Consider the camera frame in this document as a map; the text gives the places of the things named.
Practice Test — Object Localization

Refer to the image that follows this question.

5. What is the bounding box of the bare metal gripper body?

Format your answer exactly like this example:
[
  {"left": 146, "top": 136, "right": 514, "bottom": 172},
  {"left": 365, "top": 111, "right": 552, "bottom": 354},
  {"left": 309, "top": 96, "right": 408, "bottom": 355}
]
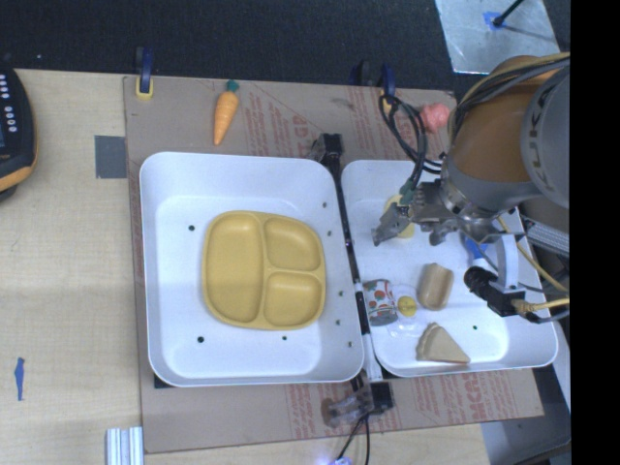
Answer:
[{"left": 409, "top": 179, "right": 506, "bottom": 242}]

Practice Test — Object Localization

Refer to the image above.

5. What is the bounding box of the yellow toy food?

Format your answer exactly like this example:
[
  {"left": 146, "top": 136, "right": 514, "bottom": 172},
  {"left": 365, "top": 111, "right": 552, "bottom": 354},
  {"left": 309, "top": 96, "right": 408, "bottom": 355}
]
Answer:
[{"left": 383, "top": 193, "right": 418, "bottom": 241}]

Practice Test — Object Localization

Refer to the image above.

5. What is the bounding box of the blue and white packet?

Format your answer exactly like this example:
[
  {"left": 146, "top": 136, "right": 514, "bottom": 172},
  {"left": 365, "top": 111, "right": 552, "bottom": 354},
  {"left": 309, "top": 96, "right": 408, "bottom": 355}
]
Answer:
[{"left": 462, "top": 236, "right": 491, "bottom": 269}]

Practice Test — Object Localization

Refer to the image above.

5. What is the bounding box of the beige bread bun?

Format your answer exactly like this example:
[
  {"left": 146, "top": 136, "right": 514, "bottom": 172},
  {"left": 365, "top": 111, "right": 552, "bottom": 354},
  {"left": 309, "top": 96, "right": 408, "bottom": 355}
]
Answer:
[{"left": 416, "top": 262, "right": 455, "bottom": 312}]

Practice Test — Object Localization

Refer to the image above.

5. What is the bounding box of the small can with orange print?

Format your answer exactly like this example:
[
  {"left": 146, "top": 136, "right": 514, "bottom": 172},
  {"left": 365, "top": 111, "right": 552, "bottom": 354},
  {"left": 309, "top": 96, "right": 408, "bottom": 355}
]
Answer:
[{"left": 361, "top": 278, "right": 400, "bottom": 327}]

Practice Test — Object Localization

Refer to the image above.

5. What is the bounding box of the clear plastic bottle yellow cap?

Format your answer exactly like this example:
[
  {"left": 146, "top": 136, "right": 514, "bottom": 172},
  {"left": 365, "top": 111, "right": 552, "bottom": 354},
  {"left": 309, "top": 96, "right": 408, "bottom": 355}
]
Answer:
[{"left": 386, "top": 283, "right": 423, "bottom": 339}]

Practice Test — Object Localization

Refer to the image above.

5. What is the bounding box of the thin black and white rod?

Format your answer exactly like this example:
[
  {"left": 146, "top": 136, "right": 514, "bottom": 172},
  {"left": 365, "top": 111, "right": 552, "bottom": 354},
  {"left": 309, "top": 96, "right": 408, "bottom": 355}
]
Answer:
[{"left": 331, "top": 161, "right": 385, "bottom": 383}]

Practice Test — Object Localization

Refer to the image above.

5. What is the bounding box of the pink toy food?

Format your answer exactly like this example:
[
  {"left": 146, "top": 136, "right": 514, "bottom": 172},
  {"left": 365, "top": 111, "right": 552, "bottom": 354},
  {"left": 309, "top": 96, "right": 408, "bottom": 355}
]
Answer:
[{"left": 418, "top": 102, "right": 452, "bottom": 133}]

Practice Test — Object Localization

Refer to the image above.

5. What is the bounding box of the white plastic tray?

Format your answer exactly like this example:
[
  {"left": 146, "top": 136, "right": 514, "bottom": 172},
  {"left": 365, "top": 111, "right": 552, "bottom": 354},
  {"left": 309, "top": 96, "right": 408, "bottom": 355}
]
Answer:
[
  {"left": 139, "top": 150, "right": 366, "bottom": 388},
  {"left": 340, "top": 158, "right": 560, "bottom": 379}
]

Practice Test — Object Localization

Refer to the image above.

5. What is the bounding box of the beige pie slice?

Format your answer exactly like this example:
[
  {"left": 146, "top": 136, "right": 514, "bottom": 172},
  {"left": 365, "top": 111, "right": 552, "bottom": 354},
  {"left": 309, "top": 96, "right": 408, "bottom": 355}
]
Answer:
[{"left": 415, "top": 322, "right": 472, "bottom": 364}]

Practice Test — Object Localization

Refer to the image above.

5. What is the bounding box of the yellow divided plate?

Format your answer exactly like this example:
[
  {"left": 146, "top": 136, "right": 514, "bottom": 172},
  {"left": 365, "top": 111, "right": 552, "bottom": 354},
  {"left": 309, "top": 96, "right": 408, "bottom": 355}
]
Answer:
[{"left": 200, "top": 209, "right": 327, "bottom": 331}]

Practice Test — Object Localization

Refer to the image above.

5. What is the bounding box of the orange carrot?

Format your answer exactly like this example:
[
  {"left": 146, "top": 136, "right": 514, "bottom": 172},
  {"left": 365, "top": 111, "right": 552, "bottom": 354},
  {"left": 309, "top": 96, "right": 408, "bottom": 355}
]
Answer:
[{"left": 212, "top": 78, "right": 241, "bottom": 147}]

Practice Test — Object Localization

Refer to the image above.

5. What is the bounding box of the brown cardboard board red print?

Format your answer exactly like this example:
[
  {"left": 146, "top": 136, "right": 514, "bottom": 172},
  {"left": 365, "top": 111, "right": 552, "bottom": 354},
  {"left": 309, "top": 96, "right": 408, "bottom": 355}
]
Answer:
[{"left": 122, "top": 76, "right": 546, "bottom": 454}]

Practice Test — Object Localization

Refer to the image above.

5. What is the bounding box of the black cylinder on white bracket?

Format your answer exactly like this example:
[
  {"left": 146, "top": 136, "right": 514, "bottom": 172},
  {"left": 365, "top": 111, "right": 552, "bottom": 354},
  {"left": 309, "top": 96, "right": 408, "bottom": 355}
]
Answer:
[{"left": 462, "top": 233, "right": 529, "bottom": 318}]

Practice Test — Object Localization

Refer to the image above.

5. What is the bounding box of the black block with thin wires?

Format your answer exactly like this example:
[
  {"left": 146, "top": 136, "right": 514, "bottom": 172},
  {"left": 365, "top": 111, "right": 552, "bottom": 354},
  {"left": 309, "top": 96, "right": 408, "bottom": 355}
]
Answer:
[
  {"left": 323, "top": 381, "right": 395, "bottom": 427},
  {"left": 308, "top": 133, "right": 345, "bottom": 165}
]

